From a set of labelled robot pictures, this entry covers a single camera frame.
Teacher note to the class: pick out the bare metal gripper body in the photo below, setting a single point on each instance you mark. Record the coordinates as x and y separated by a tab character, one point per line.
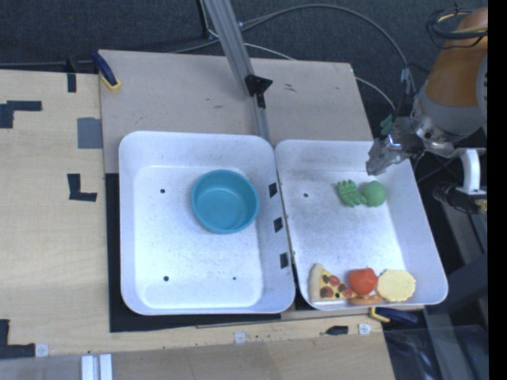
412	139

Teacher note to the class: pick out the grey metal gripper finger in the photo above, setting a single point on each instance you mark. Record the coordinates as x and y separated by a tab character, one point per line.
374	160
390	160

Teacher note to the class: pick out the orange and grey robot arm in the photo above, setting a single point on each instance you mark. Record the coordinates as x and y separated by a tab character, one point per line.
455	77

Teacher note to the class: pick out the green ball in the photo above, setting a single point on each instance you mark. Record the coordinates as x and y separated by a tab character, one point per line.
374	193

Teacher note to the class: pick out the green toy lettuce leaf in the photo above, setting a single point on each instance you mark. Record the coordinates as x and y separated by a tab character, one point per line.
349	194

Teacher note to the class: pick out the white plastic tray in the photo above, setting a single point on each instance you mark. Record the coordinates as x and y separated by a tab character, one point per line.
178	251
348	240

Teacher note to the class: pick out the red toy tomato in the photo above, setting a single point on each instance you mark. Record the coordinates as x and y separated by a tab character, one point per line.
362	280

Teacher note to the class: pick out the yellow round biscuit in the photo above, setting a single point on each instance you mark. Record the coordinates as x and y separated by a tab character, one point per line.
396	285

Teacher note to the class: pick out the toy pizza slice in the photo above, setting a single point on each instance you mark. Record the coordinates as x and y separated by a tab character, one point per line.
322	287

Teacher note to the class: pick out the blue bowl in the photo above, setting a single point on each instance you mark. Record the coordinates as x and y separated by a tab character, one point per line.
223	204

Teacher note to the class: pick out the pale wood board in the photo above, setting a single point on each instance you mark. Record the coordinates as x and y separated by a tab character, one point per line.
178	93

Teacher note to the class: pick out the black cylinder on white bracket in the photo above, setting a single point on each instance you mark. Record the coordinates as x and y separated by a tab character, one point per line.
469	172

